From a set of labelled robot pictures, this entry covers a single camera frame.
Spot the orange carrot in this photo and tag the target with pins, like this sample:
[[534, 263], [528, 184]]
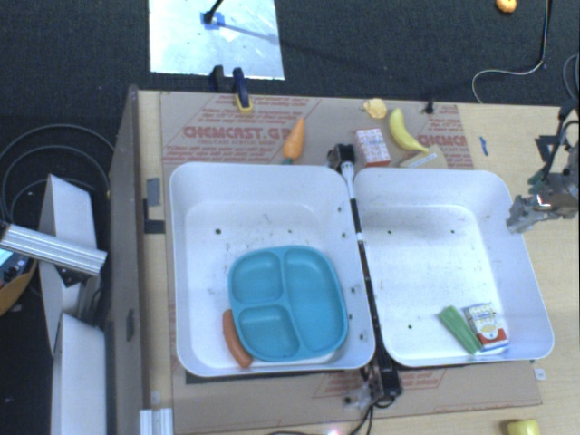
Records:
[[295, 141]]

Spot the yellow rounded block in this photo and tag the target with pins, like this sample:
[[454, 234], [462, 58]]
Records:
[[523, 428]]

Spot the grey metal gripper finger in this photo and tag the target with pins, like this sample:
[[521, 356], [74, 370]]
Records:
[[528, 201], [521, 220]]

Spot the blue divided plate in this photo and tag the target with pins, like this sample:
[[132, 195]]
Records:
[[303, 297]]

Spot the white and red patterned carton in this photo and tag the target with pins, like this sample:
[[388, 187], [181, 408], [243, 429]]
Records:
[[372, 147]]

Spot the orange biscuit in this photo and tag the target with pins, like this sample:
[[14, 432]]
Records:
[[506, 3]]

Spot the green stick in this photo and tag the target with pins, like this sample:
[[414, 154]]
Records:
[[460, 330]]

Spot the white plastic tray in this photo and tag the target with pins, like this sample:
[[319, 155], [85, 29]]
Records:
[[254, 215], [426, 261]]

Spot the thin black and white rod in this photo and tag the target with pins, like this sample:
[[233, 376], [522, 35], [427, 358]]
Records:
[[358, 225]]

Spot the yellow banana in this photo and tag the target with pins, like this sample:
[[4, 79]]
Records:
[[401, 134]]

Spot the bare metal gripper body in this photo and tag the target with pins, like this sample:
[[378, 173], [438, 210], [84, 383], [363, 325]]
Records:
[[562, 195]]

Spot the orange sausage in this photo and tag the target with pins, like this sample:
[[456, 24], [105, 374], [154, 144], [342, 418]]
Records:
[[233, 342]]

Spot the yellow crisp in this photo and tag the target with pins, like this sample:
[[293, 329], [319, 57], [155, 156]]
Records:
[[375, 108]]

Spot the white and red printed carton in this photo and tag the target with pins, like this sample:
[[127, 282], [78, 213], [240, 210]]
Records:
[[487, 326]]

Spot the brown cardboard board red print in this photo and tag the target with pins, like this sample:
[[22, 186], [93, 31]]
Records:
[[254, 125]]

